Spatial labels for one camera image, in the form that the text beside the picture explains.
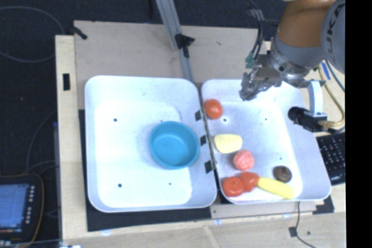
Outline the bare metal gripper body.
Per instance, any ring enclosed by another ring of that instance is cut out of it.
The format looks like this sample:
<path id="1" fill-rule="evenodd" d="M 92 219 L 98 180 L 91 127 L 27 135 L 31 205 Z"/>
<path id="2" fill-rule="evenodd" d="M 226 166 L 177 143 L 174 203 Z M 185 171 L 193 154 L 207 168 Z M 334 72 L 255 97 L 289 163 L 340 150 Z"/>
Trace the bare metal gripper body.
<path id="1" fill-rule="evenodd" d="M 287 59 L 279 51 L 270 50 L 266 54 L 259 54 L 255 58 L 248 56 L 247 68 L 253 81 L 267 81 L 271 87 L 279 87 L 282 82 L 296 87 L 306 88 L 310 81 L 306 80 L 310 68 L 300 66 Z"/>

